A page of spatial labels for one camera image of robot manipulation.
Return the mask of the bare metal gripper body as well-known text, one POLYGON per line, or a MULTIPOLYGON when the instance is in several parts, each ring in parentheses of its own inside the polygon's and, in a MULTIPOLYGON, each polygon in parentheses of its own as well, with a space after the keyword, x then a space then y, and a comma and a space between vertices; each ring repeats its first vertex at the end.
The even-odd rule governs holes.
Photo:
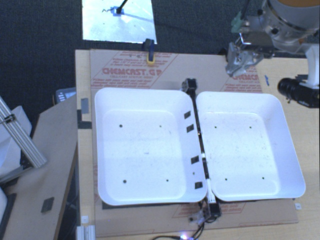
POLYGON ((317 44, 306 38, 317 31, 316 7, 265 7, 259 16, 249 16, 239 32, 244 42, 256 46, 273 46, 289 54, 317 54, 317 44))

